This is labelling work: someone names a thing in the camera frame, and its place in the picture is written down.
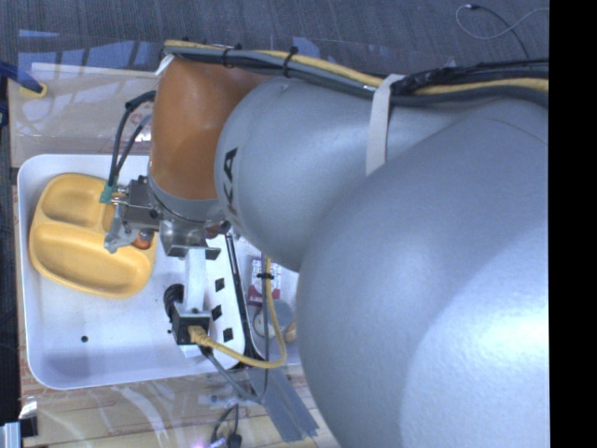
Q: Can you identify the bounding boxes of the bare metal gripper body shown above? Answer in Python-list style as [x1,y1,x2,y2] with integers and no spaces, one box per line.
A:
[115,176,230,249]

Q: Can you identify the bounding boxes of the yellow divided plate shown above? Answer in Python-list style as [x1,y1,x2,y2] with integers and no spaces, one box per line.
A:
[28,171,158,300]

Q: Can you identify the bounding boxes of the red and white packet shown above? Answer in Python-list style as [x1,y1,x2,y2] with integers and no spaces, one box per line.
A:
[247,256,284,305]

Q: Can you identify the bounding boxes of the small grey can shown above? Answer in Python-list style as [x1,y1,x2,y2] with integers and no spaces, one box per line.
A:
[253,298,297,341]

